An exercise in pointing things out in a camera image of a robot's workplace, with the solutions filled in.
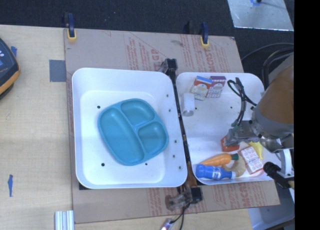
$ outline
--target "tape measure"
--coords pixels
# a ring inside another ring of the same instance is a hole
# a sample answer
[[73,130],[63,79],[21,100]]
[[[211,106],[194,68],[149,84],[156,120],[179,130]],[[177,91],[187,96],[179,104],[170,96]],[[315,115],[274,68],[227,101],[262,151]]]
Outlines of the tape measure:
[[20,75],[20,66],[11,49],[0,38],[0,99],[12,88]]

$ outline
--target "cardboard sheet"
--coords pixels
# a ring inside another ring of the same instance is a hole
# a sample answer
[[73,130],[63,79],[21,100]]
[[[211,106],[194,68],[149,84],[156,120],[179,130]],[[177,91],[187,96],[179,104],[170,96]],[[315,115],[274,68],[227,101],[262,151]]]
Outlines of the cardboard sheet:
[[[176,59],[177,75],[183,72],[243,73],[236,41],[209,36],[203,48],[199,35],[77,29],[68,40],[64,30],[72,199],[75,223],[177,215],[166,208],[165,197],[178,195],[176,188],[86,189],[75,169],[75,139],[71,79],[80,68],[157,71],[161,63]],[[186,213],[224,211],[280,203],[273,180],[202,185],[203,201]]]

